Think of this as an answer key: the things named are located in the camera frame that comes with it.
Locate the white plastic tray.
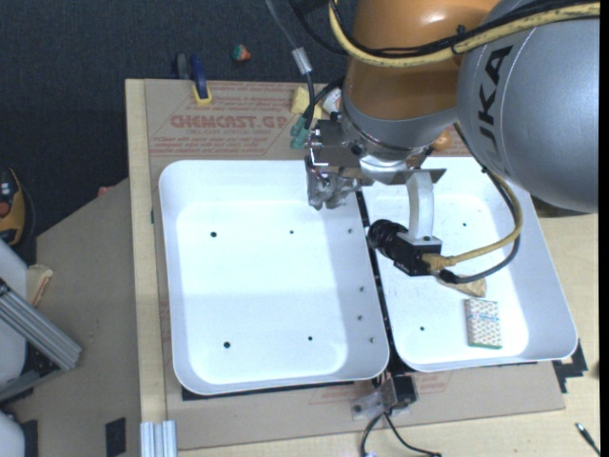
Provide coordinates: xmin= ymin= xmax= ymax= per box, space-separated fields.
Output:
xmin=357 ymin=154 xmax=580 ymax=374
xmin=157 ymin=158 xmax=391 ymax=396

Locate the black block with thin wires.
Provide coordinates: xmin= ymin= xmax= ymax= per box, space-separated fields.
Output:
xmin=380 ymin=373 xmax=420 ymax=408

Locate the yellow foam wedge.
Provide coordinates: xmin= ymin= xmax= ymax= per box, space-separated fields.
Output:
xmin=289 ymin=87 xmax=313 ymax=115

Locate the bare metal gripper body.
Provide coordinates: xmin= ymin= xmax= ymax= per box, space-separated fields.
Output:
xmin=305 ymin=119 xmax=422 ymax=186

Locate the white and red packet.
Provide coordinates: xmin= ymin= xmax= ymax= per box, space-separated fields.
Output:
xmin=322 ymin=87 xmax=344 ymax=113

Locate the brown cardboard board red print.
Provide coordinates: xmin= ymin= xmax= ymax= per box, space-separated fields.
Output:
xmin=142 ymin=78 xmax=567 ymax=451

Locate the tan pizza slice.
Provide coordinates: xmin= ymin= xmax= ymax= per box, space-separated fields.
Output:
xmin=449 ymin=273 xmax=489 ymax=299

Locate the black cylinder on white bracket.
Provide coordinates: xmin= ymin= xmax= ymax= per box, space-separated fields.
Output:
xmin=366 ymin=168 xmax=448 ymax=279

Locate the orange toy fruit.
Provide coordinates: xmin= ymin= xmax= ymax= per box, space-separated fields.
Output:
xmin=429 ymin=128 xmax=453 ymax=152

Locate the patterned white carton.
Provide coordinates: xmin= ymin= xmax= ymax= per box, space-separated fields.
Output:
xmin=463 ymin=297 xmax=504 ymax=350

